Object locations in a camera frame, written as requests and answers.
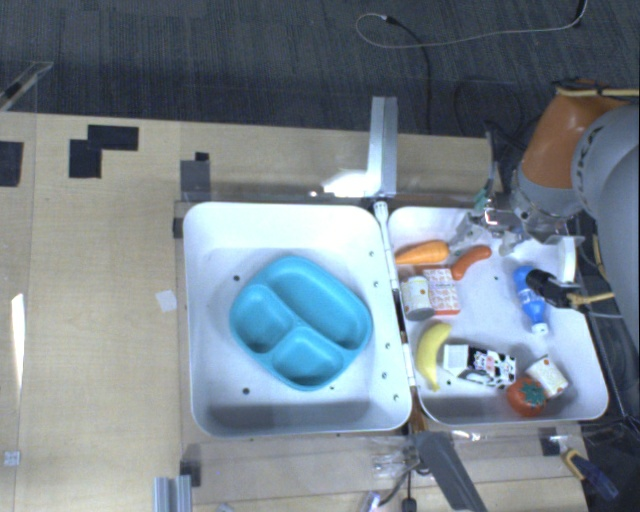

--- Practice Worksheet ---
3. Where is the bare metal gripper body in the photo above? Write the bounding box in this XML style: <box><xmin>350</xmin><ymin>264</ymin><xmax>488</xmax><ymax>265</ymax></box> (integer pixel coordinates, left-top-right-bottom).
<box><xmin>467</xmin><ymin>194</ymin><xmax>570</xmax><ymax>245</ymax></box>

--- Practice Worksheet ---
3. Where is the orange-red sausage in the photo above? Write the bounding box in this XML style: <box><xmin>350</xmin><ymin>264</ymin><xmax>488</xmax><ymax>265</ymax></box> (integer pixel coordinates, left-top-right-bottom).
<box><xmin>450</xmin><ymin>244</ymin><xmax>494</xmax><ymax>282</ymax></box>

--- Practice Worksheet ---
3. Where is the orange carrot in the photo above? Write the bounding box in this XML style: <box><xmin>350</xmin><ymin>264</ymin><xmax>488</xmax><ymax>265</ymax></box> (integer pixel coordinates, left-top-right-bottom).
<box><xmin>394</xmin><ymin>239</ymin><xmax>452</xmax><ymax>267</ymax></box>

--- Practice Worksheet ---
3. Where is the orange and white carton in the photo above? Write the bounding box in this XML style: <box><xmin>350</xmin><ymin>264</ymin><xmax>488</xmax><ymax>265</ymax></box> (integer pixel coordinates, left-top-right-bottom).
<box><xmin>422</xmin><ymin>267</ymin><xmax>462</xmax><ymax>317</ymax></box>

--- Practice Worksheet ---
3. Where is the blue plastic bottle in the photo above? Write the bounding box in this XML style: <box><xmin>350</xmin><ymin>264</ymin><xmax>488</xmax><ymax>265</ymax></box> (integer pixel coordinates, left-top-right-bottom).
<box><xmin>512</xmin><ymin>264</ymin><xmax>552</xmax><ymax>336</ymax></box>

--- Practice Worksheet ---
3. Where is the white plastic tray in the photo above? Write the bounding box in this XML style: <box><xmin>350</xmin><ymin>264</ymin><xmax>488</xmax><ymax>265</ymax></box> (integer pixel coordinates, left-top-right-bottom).
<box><xmin>387</xmin><ymin>205</ymin><xmax>611</xmax><ymax>427</ymax></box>
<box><xmin>181</xmin><ymin>201</ymin><xmax>414</xmax><ymax>439</ymax></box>

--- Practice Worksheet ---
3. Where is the white can with orange print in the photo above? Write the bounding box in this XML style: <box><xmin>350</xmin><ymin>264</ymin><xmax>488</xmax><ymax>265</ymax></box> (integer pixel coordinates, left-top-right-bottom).
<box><xmin>399</xmin><ymin>275</ymin><xmax>436</xmax><ymax>322</ymax></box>

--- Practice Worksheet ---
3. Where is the yellow banana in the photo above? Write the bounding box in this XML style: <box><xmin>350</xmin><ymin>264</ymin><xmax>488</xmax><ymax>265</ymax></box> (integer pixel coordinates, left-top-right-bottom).
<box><xmin>415</xmin><ymin>321</ymin><xmax>454</xmax><ymax>393</ymax></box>

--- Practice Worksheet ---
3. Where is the white cube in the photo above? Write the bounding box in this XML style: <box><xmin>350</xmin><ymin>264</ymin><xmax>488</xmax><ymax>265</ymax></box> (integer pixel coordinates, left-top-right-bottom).
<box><xmin>442</xmin><ymin>343</ymin><xmax>471</xmax><ymax>374</ymax></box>

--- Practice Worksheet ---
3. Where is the black and white cow-print carton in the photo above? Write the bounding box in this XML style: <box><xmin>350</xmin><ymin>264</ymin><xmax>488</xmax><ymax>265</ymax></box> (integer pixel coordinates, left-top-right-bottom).
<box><xmin>456</xmin><ymin>346</ymin><xmax>518</xmax><ymax>391</ymax></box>

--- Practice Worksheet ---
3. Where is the white cup with orange print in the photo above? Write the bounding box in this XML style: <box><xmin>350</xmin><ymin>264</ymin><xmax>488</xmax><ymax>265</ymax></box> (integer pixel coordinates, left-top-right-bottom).
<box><xmin>524</xmin><ymin>354</ymin><xmax>571</xmax><ymax>400</ymax></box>

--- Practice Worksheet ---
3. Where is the red tomato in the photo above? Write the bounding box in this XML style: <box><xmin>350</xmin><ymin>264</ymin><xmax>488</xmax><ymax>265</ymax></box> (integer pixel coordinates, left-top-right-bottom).
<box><xmin>505</xmin><ymin>375</ymin><xmax>548</xmax><ymax>419</ymax></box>

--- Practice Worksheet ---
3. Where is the blue divided plate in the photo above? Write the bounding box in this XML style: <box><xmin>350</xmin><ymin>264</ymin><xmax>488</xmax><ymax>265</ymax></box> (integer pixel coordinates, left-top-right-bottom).
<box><xmin>228</xmin><ymin>255</ymin><xmax>375</xmax><ymax>393</ymax></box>

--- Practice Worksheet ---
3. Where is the black cylinder on white bracket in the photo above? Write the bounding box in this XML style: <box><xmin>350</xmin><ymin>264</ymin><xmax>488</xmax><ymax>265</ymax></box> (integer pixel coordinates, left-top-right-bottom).
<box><xmin>524</xmin><ymin>235</ymin><xmax>584</xmax><ymax>309</ymax></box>

